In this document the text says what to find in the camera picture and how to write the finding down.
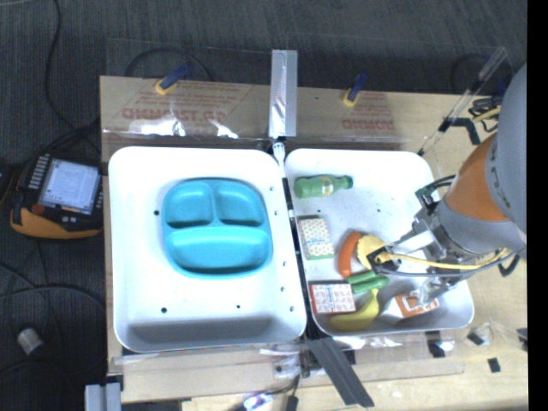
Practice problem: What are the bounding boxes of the orange sausage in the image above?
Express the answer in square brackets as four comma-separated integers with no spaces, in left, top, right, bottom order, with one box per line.
[337,230,363,278]

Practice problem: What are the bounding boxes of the yellow toy bread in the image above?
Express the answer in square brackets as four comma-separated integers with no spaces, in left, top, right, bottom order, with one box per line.
[356,234,387,270]

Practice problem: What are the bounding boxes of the brown cardboard board red print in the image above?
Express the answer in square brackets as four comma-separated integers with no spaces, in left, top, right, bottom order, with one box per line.
[98,74,489,376]

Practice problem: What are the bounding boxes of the white carton with yellow pattern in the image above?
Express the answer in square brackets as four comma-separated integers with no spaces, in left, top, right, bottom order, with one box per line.
[296,215,336,261]

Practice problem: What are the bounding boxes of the orange and white carton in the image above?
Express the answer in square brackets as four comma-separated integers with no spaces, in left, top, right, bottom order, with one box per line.
[390,291,442,320]

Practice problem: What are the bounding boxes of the white plastic tray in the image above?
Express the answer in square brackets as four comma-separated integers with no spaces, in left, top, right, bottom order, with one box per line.
[107,146,307,354]
[283,147,475,337]

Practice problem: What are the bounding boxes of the grey metal can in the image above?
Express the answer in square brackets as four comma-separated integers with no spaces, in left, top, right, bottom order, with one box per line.
[16,327,45,356]

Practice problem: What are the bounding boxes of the yellow banana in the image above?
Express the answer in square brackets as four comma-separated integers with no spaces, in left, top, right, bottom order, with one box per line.
[329,288,382,333]

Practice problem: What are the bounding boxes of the white carton with red pattern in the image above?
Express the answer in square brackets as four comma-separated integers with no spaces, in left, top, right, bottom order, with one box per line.
[308,282,357,316]

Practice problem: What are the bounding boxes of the blue divided plate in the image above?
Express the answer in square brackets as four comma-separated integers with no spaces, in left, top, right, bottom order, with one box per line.
[160,177,274,279]

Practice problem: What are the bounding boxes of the green plastic bottle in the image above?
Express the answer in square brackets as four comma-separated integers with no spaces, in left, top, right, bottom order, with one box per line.
[293,174,354,200]

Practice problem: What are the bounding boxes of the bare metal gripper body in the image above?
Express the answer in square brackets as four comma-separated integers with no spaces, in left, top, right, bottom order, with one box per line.
[410,205,467,291]

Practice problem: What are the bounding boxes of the green toy vegetable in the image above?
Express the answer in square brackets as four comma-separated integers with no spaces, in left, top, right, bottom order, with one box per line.
[346,270,391,295]

